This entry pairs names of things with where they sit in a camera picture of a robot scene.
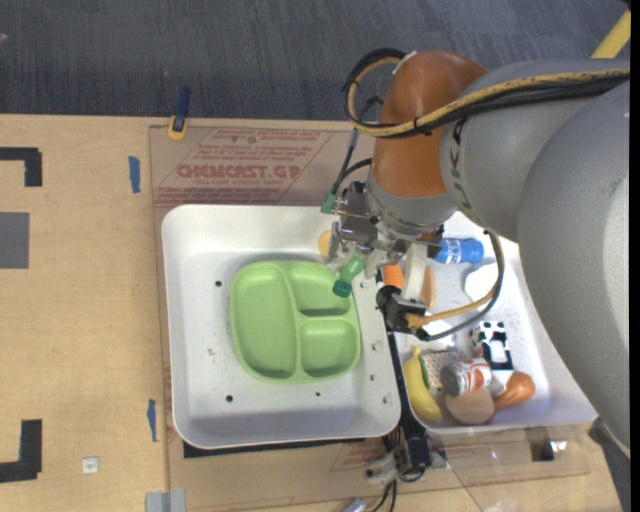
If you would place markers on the green bottle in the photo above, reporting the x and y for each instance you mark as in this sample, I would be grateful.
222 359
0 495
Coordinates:
350 272

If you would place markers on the patterned packet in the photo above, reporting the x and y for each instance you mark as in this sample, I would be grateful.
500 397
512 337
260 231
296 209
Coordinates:
442 361

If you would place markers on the tan bread slice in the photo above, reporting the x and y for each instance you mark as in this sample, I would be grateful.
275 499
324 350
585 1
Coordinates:
429 290

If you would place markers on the tan round biscuit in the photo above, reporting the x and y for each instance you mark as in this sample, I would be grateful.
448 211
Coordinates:
470 407

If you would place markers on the orange chicken drumstick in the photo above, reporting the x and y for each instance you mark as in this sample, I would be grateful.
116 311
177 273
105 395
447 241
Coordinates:
517 390

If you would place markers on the black and white carton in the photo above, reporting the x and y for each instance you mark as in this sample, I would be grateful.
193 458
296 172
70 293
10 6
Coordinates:
492 345

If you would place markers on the brown cardboard board red print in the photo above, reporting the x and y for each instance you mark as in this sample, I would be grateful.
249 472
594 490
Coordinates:
240 170

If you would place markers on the yellow round toy food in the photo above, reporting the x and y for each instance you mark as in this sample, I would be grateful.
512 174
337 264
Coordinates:
324 244

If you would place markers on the red and white can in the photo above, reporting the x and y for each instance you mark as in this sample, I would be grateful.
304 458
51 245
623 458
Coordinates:
467 379

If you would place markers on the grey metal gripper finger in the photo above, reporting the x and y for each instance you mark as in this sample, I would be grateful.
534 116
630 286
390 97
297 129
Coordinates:
338 256
375 262

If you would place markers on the yellow banana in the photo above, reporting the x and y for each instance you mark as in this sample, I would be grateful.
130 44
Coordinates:
420 395

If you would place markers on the blue bottle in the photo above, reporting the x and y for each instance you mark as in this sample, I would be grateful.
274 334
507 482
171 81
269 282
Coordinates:
462 251

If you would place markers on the white plastic tray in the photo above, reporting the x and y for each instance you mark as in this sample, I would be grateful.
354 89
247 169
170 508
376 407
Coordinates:
530 350
200 310

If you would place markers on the thin black rod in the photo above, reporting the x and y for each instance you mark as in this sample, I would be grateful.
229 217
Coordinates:
395 365

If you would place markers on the green divided plate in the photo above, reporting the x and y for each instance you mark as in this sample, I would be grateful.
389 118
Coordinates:
270 325

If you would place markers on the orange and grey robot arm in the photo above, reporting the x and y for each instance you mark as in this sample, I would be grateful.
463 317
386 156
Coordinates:
550 200

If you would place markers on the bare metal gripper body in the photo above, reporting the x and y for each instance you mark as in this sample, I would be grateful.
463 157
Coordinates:
360 220

